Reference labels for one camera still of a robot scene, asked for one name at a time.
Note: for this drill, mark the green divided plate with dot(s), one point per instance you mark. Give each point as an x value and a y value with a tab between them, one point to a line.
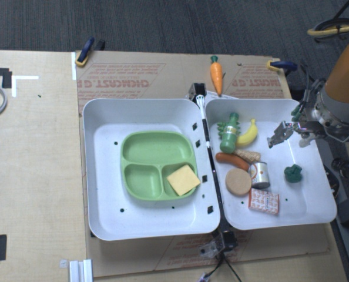
151	148

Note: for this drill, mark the yellow banana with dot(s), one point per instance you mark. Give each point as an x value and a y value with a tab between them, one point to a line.
247	136

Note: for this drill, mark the thin black and white rod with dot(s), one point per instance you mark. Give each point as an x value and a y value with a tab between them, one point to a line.
212	157

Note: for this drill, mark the green grapes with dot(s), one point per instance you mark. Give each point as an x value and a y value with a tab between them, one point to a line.
221	128

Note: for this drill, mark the green bottle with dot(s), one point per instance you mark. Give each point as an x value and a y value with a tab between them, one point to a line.
229	137

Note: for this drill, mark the tan round biscuit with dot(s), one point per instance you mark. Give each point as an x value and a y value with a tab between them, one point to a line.
238	182

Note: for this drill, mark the silver can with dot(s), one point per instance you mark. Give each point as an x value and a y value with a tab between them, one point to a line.
260	175

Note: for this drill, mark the brown cardboard board red print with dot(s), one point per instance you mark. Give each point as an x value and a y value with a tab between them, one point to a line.
151	75

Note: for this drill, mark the green broccoli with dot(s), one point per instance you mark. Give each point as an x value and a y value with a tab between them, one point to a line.
293	173

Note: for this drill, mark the yellow cheese slice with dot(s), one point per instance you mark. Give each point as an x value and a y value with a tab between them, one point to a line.
183	180

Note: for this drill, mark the tan waffle cone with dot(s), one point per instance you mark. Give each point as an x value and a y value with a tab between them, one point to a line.
248	155

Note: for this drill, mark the white plastic tray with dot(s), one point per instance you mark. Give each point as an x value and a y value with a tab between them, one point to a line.
104	187
306	192

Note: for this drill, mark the orange and white carton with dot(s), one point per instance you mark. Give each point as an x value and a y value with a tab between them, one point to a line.
263	201

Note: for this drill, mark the orange carrot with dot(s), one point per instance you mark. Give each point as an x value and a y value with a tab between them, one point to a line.
216	76

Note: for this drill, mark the brown sausage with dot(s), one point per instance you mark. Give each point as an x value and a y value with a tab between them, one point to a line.
231	159

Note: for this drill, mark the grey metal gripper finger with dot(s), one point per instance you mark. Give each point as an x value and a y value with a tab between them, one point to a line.
275	140
284	126

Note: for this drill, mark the black cylinder on white bracket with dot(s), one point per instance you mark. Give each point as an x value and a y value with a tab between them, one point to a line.
343	166

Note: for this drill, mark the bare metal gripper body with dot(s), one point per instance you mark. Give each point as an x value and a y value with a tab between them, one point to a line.
334	128

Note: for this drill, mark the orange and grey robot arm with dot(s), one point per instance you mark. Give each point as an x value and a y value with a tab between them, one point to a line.
340	81

